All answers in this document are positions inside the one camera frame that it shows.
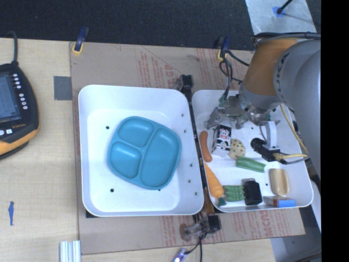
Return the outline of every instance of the blue marker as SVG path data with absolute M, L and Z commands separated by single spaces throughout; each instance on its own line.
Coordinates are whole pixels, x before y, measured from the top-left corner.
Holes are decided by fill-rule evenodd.
M 10 206 L 9 206 L 9 215 L 10 215 L 10 225 L 13 226 L 13 213 L 15 211 L 15 208 L 13 207 L 15 203 L 14 202 L 10 202 Z

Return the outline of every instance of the toy carrot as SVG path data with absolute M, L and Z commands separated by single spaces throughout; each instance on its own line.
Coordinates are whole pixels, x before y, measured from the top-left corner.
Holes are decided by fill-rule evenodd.
M 218 178 L 212 172 L 210 167 L 206 163 L 204 163 L 204 166 L 205 166 L 205 170 L 206 170 L 208 189 L 209 189 L 211 195 L 213 197 L 218 198 L 218 206 L 226 205 L 224 199 L 222 198 L 224 195 L 223 186 L 220 184 Z

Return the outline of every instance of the white tray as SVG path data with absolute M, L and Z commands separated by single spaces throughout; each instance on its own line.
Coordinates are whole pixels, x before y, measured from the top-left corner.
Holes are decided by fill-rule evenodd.
M 170 183 L 149 190 L 116 176 L 107 150 L 120 122 L 140 116 L 173 130 L 182 152 Z M 193 215 L 203 206 L 203 190 L 186 97 L 176 90 L 89 85 L 79 93 L 82 199 L 98 217 Z
M 213 128 L 207 130 L 204 126 L 204 121 L 209 119 L 209 115 L 213 109 L 218 106 L 219 98 L 223 93 L 224 91 L 200 90 L 195 92 L 192 97 L 192 106 L 194 109 L 197 134 L 199 135 L 203 130 L 208 132 L 208 146 L 212 144 Z M 229 96 L 235 94 L 237 94 L 236 91 L 229 92 Z M 290 113 L 288 112 L 287 108 L 285 108 L 285 110 L 289 119 L 291 120 Z M 289 154 L 301 153 L 299 143 L 288 126 L 280 107 L 278 107 L 275 112 L 272 112 L 271 120 L 280 120 L 280 123 L 276 126 L 276 131 L 277 145 L 281 148 L 281 151 Z M 225 118 L 221 124 L 231 126 L 228 118 Z M 266 164 L 266 166 L 263 173 L 255 172 L 236 167 L 236 161 L 229 156 L 221 157 L 212 155 L 213 160 L 207 163 L 207 165 L 211 168 L 213 173 L 215 173 L 222 185 L 241 185 L 243 179 L 254 178 L 260 185 L 262 196 L 274 196 L 270 186 L 269 169 L 281 168 L 286 170 L 288 177 L 290 192 L 288 193 L 287 197 L 294 199 L 297 207 L 304 207 L 311 204 L 313 190 L 304 162 L 282 165 L 276 161 L 267 162 L 264 160 L 261 155 L 256 153 L 250 146 L 253 138 L 262 138 L 259 127 L 255 126 L 251 122 L 247 122 L 244 127 L 239 130 L 236 130 L 233 127 L 231 138 L 238 139 L 245 145 L 246 157 Z M 246 206 L 244 201 L 227 202 L 227 204 L 224 206 L 218 206 L 218 200 L 212 196 L 210 196 L 210 198 L 214 206 L 222 212 L 279 209 L 277 207 L 266 205 L 264 202 L 258 204 L 257 206 Z

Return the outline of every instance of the gray tape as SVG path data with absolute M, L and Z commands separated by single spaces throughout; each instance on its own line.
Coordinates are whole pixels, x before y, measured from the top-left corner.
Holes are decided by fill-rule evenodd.
M 55 100 L 71 100 L 71 77 L 69 76 L 53 76 L 53 89 L 55 92 Z

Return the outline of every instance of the black fabric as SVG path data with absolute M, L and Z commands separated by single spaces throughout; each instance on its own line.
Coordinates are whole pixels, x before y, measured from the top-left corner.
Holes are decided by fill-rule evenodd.
M 321 33 L 321 0 L 306 1 Z M 253 49 L 245 0 L 0 0 L 0 9 L 0 36 L 74 41 L 86 26 L 91 42 L 210 48 L 228 35 L 230 49 Z

